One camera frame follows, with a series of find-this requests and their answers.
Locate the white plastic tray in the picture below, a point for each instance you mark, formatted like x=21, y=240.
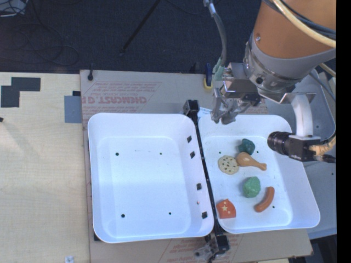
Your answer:
x=145, y=179
x=282, y=218

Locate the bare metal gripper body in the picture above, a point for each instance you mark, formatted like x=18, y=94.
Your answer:
x=246, y=83

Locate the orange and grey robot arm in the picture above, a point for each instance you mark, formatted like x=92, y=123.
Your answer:
x=290, y=23

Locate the light green broccoli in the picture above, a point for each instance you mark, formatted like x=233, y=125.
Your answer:
x=251, y=187

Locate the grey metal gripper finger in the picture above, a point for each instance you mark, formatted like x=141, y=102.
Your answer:
x=217, y=105
x=229, y=114

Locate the beige dotted biscuit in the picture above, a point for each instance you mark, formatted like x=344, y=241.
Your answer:
x=228, y=165

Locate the tan chicken drumstick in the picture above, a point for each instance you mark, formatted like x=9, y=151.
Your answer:
x=246, y=159

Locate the dark green broccoli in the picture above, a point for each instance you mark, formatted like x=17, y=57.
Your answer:
x=246, y=147

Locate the brown cardboard board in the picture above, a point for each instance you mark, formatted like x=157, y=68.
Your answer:
x=123, y=94

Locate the thin black rod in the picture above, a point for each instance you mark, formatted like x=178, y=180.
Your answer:
x=204, y=160

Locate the black cylinder on white bracket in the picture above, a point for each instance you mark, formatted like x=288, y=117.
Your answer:
x=300, y=147

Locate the orange brown sausage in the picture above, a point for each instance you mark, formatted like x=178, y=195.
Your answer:
x=265, y=200

